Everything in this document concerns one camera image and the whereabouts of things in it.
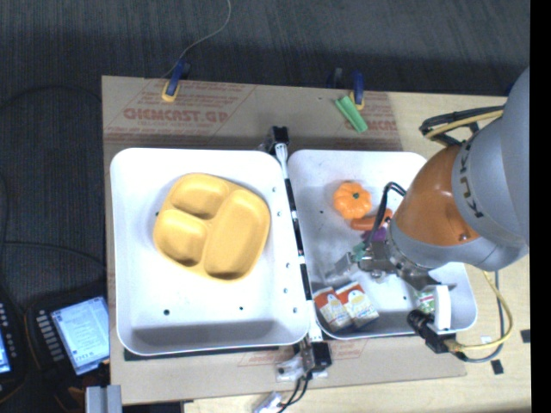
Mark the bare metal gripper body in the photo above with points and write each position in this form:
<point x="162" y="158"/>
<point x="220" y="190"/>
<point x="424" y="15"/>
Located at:
<point x="383" y="261"/>

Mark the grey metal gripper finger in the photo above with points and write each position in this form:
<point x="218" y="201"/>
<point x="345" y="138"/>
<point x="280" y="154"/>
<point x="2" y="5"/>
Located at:
<point x="345" y="262"/>

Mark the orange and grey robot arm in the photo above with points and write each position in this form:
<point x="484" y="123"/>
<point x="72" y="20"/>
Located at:
<point x="482" y="187"/>

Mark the purple toy piece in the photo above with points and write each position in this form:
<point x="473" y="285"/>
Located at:
<point x="379" y="233"/>

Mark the red and white carton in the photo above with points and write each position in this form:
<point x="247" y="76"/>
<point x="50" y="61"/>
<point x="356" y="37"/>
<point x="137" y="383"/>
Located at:
<point x="359" y="303"/>
<point x="332" y="310"/>

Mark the green and white packet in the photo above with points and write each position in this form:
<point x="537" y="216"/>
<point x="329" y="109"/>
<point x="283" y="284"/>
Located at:
<point x="426" y="301"/>

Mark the orange toy pumpkin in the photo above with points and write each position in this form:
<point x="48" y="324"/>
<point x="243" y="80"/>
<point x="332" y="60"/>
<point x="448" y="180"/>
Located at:
<point x="352" y="199"/>

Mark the thin black and white rod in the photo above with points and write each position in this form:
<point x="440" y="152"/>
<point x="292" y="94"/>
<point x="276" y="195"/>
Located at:
<point x="290" y="196"/>

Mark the white plastic tray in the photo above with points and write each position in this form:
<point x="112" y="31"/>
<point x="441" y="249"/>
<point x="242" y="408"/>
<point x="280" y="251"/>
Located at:
<point x="318" y="174"/>
<point x="181" y="316"/>

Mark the yellow divided plate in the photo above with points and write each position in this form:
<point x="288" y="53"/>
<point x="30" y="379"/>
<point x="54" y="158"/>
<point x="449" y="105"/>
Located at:
<point x="215" y="226"/>

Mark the green ridged stick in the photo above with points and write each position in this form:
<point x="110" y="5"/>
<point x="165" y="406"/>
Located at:
<point x="351" y="114"/>

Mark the brown cardboard board, red print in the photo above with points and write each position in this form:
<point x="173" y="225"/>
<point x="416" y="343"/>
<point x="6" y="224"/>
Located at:
<point x="206" y="110"/>

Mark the black cylinder on white bracket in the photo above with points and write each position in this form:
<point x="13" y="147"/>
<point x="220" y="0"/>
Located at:
<point x="442" y="308"/>

